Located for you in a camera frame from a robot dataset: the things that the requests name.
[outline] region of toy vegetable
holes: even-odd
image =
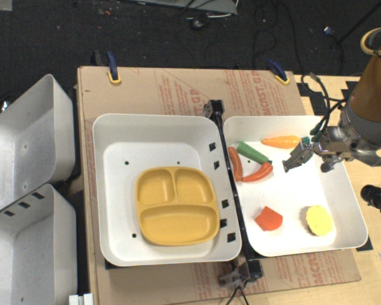
[[[281,227],[283,216],[273,211],[269,207],[264,207],[259,216],[255,218],[255,222],[263,231],[274,231]]]
[[[266,161],[261,165],[260,169],[258,169],[255,173],[252,173],[249,176],[243,177],[241,179],[242,182],[254,182],[256,180],[261,180],[264,177],[268,176],[274,167],[271,165],[269,161]]]
[[[282,137],[263,139],[261,142],[268,146],[289,149],[295,148],[300,140],[300,137],[297,137],[296,135],[284,135]]]
[[[322,206],[311,206],[306,211],[306,221],[315,235],[324,236],[333,230],[333,219]]]
[[[269,161],[268,157],[255,150],[245,142],[241,141],[237,147],[237,152],[248,159],[256,161],[258,164],[264,164]]]
[[[243,178],[243,167],[241,165],[240,156],[234,147],[229,147],[227,150],[229,151],[230,160],[233,164],[234,180],[236,182],[240,182]]]

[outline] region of white bin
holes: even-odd
[[[236,207],[216,125],[201,116],[105,114],[93,125],[100,246],[116,266],[229,261],[241,238]],[[214,239],[179,247],[146,241],[135,207],[135,183],[150,168],[185,166],[213,185],[226,226]]]
[[[272,257],[307,252],[356,248],[368,239],[356,195],[343,163],[323,173],[322,158],[313,157],[302,166],[285,173],[282,160],[293,149],[266,146],[263,139],[283,135],[308,136],[320,118],[317,116],[237,116],[224,123],[228,146],[243,141],[273,161],[271,175],[257,182],[237,182],[240,204],[249,242],[256,252]],[[258,164],[240,156],[245,175]],[[307,227],[305,213],[313,205],[322,205],[333,218],[333,231],[316,236]],[[268,206],[283,216],[283,225],[275,231],[263,231],[254,218]]]
[[[75,164],[72,101],[46,75],[0,114],[0,210]]]
[[[0,212],[0,305],[66,305],[76,291],[75,211],[46,184]]]

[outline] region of yellow plate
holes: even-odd
[[[149,242],[192,245],[217,235],[216,195],[203,172],[188,167],[152,168],[139,176],[135,189],[138,222]]]

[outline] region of toy red pepper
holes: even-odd
[[[266,161],[265,163],[261,165],[260,169],[257,170],[255,173],[252,173],[249,176],[243,177],[241,179],[241,182],[254,182],[256,180],[261,180],[264,177],[271,174],[273,169],[274,167],[272,166],[272,164],[269,161]]]
[[[236,182],[240,182],[241,179],[243,178],[243,166],[241,165],[241,159],[236,151],[236,148],[234,147],[229,147],[229,156],[230,160],[233,164],[233,174],[234,174],[234,180]]]

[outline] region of toy lemon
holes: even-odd
[[[333,220],[322,206],[312,206],[306,211],[309,229],[318,236],[324,236],[333,230]]]

